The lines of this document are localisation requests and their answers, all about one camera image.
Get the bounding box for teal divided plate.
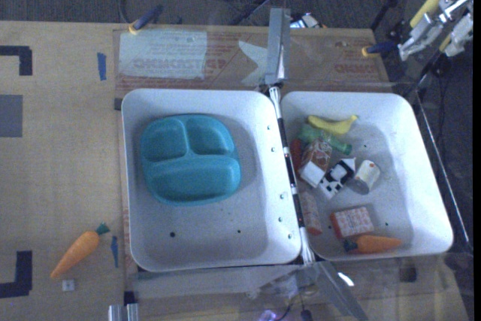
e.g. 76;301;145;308
139;114;242;206

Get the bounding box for thin black and white rod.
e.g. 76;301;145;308
268;85;315;265

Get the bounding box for red sausage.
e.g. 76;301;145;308
289;138;304;172

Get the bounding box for white plastic tray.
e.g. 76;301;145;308
120;88;303;273
280;90;455;262

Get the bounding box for green bottle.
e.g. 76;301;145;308
298;123;353;156

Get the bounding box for black and white milk carton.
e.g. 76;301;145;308
318;156;357;200

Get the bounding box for orange and white juice carton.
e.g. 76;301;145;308
299;138;334;188

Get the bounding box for yellow banana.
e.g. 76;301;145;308
307;114;359;136

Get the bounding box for orange carrot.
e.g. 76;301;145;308
50;222;111;280
342;235;403;255

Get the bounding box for brown cardboard board red print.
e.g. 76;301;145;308
112;25;469;321

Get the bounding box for orange and white box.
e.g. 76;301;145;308
329;206;375;239

